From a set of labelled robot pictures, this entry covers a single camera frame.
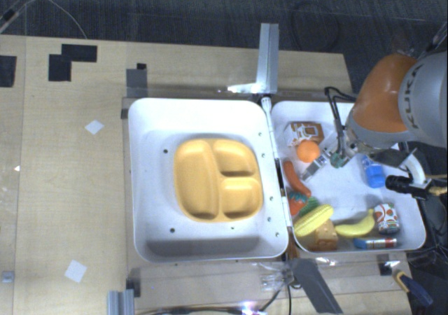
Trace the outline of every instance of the sausage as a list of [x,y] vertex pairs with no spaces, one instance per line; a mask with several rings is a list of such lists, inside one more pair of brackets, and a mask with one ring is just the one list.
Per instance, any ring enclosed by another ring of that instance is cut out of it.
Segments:
[[302,183],[299,177],[297,177],[297,174],[295,174],[294,165],[291,161],[288,160],[283,162],[283,172],[285,173],[285,177],[292,189],[306,195],[308,198],[311,197],[311,191],[305,184]]

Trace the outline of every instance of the black floor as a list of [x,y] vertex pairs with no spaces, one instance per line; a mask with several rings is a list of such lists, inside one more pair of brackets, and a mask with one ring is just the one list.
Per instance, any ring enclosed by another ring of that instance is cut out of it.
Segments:
[[[0,13],[15,1],[0,0]],[[257,48],[260,23],[279,23],[282,50],[343,53],[355,92],[381,57],[398,49],[418,55],[447,20],[447,0],[53,1],[76,18],[89,39]],[[73,20],[47,0],[30,4],[6,33],[83,37]],[[447,173],[446,151],[443,157],[439,150],[424,153],[430,155],[429,172]],[[439,212],[438,203],[431,206],[431,214]],[[441,232],[447,227],[440,225],[443,215],[434,220]],[[440,259],[427,263],[413,269],[436,299],[427,314],[448,314],[448,266]]]

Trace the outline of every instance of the white square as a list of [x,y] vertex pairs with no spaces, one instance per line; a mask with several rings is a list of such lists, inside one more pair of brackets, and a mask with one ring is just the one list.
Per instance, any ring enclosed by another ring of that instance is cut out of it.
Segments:
[[100,129],[103,127],[104,127],[104,125],[101,122],[99,122],[97,120],[93,120],[91,123],[89,123],[84,128],[91,134],[97,134],[100,131]]
[[76,260],[72,260],[65,272],[65,276],[73,281],[76,281],[76,283],[79,283],[81,282],[81,279],[84,277],[84,273],[86,270],[87,267],[85,265],[82,265],[80,262],[77,262]]

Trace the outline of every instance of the blue plastic object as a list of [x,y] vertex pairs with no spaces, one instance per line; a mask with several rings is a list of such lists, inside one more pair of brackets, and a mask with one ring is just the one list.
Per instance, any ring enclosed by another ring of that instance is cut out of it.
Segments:
[[364,155],[361,160],[367,179],[367,184],[371,188],[384,187],[386,184],[386,176],[384,175],[383,167],[373,162],[368,156]]

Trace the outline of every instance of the toy orange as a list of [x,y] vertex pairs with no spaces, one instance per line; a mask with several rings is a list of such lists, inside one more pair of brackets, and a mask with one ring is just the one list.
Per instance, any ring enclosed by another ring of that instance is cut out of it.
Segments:
[[319,149],[317,143],[308,139],[300,142],[295,151],[299,160],[306,163],[313,162],[318,156],[321,155],[321,150]]

